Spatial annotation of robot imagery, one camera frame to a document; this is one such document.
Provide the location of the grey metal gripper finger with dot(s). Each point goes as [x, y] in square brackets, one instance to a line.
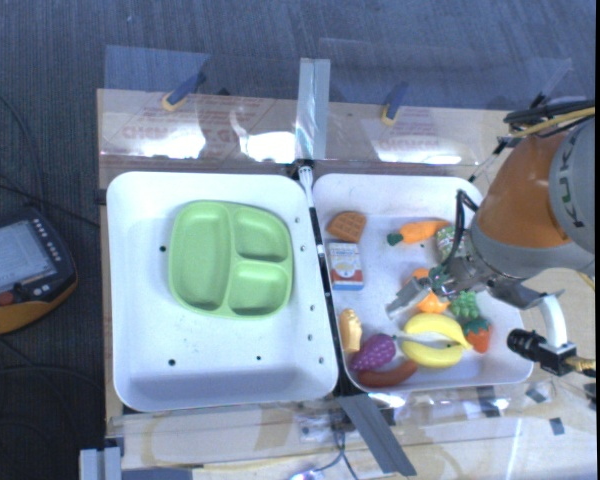
[402, 304]
[416, 285]

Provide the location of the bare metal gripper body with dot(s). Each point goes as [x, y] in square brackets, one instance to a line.
[462, 274]

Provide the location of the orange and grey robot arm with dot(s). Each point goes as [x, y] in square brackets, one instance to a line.
[520, 213]

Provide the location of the small orange toy piece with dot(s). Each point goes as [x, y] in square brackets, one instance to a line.
[420, 273]

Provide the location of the white plastic tray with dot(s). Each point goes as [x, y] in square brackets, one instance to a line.
[145, 318]
[380, 298]

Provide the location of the orange star-shaped toy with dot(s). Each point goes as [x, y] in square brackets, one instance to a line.
[434, 304]

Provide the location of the green toy grapes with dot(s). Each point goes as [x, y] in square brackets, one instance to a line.
[465, 305]

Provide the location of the green and white can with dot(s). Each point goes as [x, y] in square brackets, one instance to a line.
[446, 242]

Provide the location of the orange toy carrot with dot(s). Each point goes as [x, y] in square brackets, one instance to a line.
[420, 230]

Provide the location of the purple toy grapes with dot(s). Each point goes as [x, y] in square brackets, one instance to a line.
[375, 353]

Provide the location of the yellow banana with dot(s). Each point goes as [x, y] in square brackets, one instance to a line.
[430, 355]

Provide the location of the red toy strawberry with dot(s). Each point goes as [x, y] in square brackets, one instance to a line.
[479, 337]

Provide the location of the blue white red carton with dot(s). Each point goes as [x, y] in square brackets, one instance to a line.
[346, 265]

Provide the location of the red toy sausage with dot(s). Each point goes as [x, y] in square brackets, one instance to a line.
[387, 376]

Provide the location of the brown toy waffle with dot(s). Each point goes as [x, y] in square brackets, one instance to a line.
[346, 226]

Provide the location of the green divided plate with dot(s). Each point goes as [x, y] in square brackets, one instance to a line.
[200, 258]

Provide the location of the black cylinder on white bracket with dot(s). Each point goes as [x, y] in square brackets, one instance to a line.
[542, 350]

